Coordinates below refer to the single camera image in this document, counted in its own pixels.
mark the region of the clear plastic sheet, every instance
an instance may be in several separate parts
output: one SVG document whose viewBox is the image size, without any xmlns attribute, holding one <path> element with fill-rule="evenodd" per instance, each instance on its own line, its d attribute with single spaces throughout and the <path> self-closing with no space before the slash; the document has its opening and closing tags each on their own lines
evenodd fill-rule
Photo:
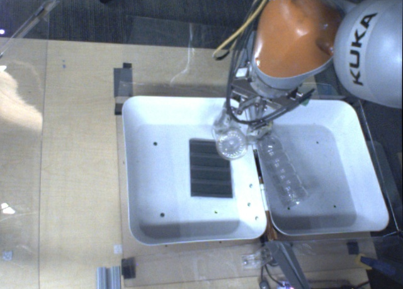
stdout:
<svg viewBox="0 0 403 289">
<path fill-rule="evenodd" d="M 0 0 L 0 46 L 39 6 Z M 47 16 L 0 58 L 0 287 L 39 288 L 39 213 Z"/>
<path fill-rule="evenodd" d="M 135 19 L 137 24 L 146 21 Z M 163 20 L 152 20 L 152 23 L 163 23 Z M 131 65 L 130 79 L 115 81 L 116 102 L 123 102 L 131 96 L 203 96 L 223 97 L 227 84 L 227 71 L 229 57 L 222 61 L 214 61 L 211 58 L 212 49 L 203 48 L 202 31 L 197 35 L 192 24 L 166 23 L 164 26 L 179 28 L 175 31 L 161 33 L 165 42 L 173 41 L 178 36 L 186 37 L 186 44 L 179 46 L 164 44 L 164 46 L 151 46 L 144 42 L 135 48 L 127 46 L 123 59 Z M 140 27 L 136 28 L 133 35 L 140 35 Z M 397 262 L 396 269 L 401 266 L 399 250 L 401 246 L 402 221 L 401 221 L 401 197 L 396 187 L 396 180 L 400 172 L 396 167 L 391 171 L 390 156 L 400 149 L 390 149 L 387 142 L 375 140 L 375 130 L 382 130 L 379 122 L 371 123 L 367 120 L 366 105 L 349 95 L 339 85 L 330 67 L 326 72 L 319 74 L 314 80 L 304 83 L 303 89 L 316 87 L 315 99 L 343 99 L 353 105 L 360 119 L 368 148 L 372 155 L 373 165 L 377 172 L 378 180 L 383 191 L 383 197 L 389 209 L 390 222 L 388 227 L 381 232 L 359 234 L 333 234 L 310 236 L 285 236 L 280 234 L 271 225 L 268 218 L 266 238 L 271 241 L 282 241 L 293 247 L 294 254 L 299 261 L 302 270 L 306 274 L 312 286 L 320 287 L 331 285 L 357 285 L 355 278 L 346 274 L 339 276 L 337 270 L 355 270 L 360 275 L 365 275 L 365 266 L 360 264 L 360 257 L 371 259 L 390 259 Z M 155 285 L 163 283 L 176 283 L 182 281 L 213 281 L 217 279 L 242 278 L 255 276 L 259 278 L 260 267 L 247 268 L 242 257 L 251 256 L 261 248 L 259 239 L 251 241 L 213 241 L 185 244 L 166 244 L 161 246 L 146 246 L 137 241 L 130 233 L 128 227 L 127 207 L 127 180 L 125 167 L 125 145 L 123 139 L 122 118 L 116 117 L 118 130 L 119 172 L 122 194 L 122 232 L 123 232 L 123 257 L 135 258 L 136 278 L 126 279 L 125 286 Z M 400 126 L 389 127 L 393 138 L 401 138 Z M 273 276 L 285 280 L 285 276 L 279 266 L 270 266 Z M 334 272 L 333 278 L 322 282 L 316 278 L 315 271 Z"/>
</svg>

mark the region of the table surface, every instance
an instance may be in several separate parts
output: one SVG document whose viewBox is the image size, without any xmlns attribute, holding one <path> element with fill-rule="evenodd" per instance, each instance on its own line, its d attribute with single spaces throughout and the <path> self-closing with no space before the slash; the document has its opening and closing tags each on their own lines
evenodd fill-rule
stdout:
<svg viewBox="0 0 403 289">
<path fill-rule="evenodd" d="M 194 53 L 200 58 L 192 57 Z M 172 74 L 177 82 L 207 82 L 214 70 L 219 77 L 215 84 L 225 84 L 228 64 L 217 65 L 210 56 L 209 50 L 187 48 L 48 42 L 40 186 L 41 289 L 96 288 L 96 268 L 119 265 L 122 244 L 134 241 L 124 220 L 127 214 L 122 213 L 127 203 L 121 196 L 121 191 L 125 194 L 118 154 L 122 132 L 114 114 L 113 69 L 130 62 L 134 72 L 143 73 L 146 79 L 167 83 Z M 198 62 L 207 79 L 189 70 L 189 64 Z M 148 252 L 141 247 L 138 250 Z M 147 270 L 144 272 L 142 276 L 147 278 Z M 330 265 L 327 269 L 312 267 L 307 276 L 356 284 L 367 280 L 365 270 L 358 266 L 339 270 Z M 5 288 L 25 286 L 7 283 Z M 258 277 L 147 288 L 256 289 Z"/>
</svg>

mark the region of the clear plastic bottle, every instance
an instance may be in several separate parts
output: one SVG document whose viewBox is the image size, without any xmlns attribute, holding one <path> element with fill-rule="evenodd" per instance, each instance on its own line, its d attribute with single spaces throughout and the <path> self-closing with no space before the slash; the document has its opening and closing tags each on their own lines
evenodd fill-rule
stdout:
<svg viewBox="0 0 403 289">
<path fill-rule="evenodd" d="M 258 146 L 261 150 L 261 164 L 270 172 L 271 180 L 283 204 L 291 207 L 306 199 L 308 192 L 284 151 L 280 139 L 271 132 L 259 140 Z"/>
</svg>

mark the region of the white tray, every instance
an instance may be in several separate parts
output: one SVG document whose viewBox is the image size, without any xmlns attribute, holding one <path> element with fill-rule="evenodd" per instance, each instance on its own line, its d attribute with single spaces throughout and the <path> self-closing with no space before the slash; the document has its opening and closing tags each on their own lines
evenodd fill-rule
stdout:
<svg viewBox="0 0 403 289">
<path fill-rule="evenodd" d="M 290 161 L 309 192 L 299 205 L 279 200 L 261 163 L 273 224 L 286 235 L 384 229 L 389 215 L 355 110 L 343 101 L 310 100 L 275 120 Z"/>
<path fill-rule="evenodd" d="M 191 197 L 189 139 L 212 140 L 222 98 L 136 96 L 123 106 L 128 214 L 144 244 L 255 239 L 266 214 L 253 152 L 231 162 L 233 198 Z"/>
</svg>

